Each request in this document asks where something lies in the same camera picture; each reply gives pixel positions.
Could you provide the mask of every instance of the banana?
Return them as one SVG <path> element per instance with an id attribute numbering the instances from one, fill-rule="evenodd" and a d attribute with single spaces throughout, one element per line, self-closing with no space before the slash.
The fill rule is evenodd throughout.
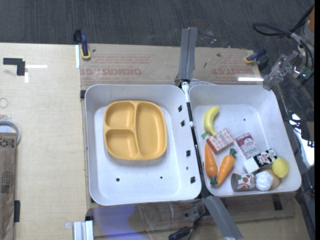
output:
<path id="1" fill-rule="evenodd" d="M 219 110 L 220 110 L 219 106 L 212 106 L 205 112 L 205 115 L 204 115 L 204 129 L 208 133 L 211 133 L 213 137 L 217 136 L 214 130 L 214 119 L 218 114 Z"/>

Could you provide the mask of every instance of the lemon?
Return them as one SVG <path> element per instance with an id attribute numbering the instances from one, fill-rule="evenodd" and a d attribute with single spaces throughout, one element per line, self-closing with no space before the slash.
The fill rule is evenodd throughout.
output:
<path id="1" fill-rule="evenodd" d="M 279 178 L 283 178 L 286 176 L 289 172 L 289 165 L 286 160 L 278 157 L 273 163 L 272 163 L 272 171 L 275 175 L 277 175 Z"/>

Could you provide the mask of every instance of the brown package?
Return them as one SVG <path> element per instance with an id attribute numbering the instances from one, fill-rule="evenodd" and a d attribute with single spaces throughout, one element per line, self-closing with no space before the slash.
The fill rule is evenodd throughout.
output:
<path id="1" fill-rule="evenodd" d="M 0 239 L 13 240 L 17 134 L 0 132 Z"/>

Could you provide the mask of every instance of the toy carrot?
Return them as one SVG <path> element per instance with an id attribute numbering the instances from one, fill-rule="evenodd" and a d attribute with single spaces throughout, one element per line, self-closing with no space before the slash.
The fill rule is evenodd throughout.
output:
<path id="1" fill-rule="evenodd" d="M 220 165 L 219 174 L 217 178 L 218 187 L 224 182 L 235 164 L 235 154 L 237 151 L 234 148 L 230 149 L 230 154 L 226 155 Z"/>
<path id="2" fill-rule="evenodd" d="M 218 174 L 218 166 L 208 144 L 204 146 L 204 158 L 206 174 L 210 177 L 216 177 Z"/>

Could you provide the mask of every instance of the metal ring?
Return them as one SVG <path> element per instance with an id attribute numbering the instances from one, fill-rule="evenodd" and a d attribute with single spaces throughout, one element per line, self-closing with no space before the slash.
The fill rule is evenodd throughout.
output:
<path id="1" fill-rule="evenodd" d="M 18 126 L 13 122 L 5 121 L 5 120 L 0 120 L 0 126 L 10 126 L 15 130 L 15 132 L 17 134 L 16 144 L 18 145 L 20 142 L 20 138 L 21 138 L 21 133 L 20 133 Z"/>
<path id="2" fill-rule="evenodd" d="M 6 101 L 5 106 L 1 106 L 1 101 L 2 101 L 2 100 Z M 5 109 L 5 108 L 8 106 L 8 104 L 9 104 L 9 102 L 8 102 L 8 100 L 7 100 L 6 98 L 0 98 L 0 108 Z"/>

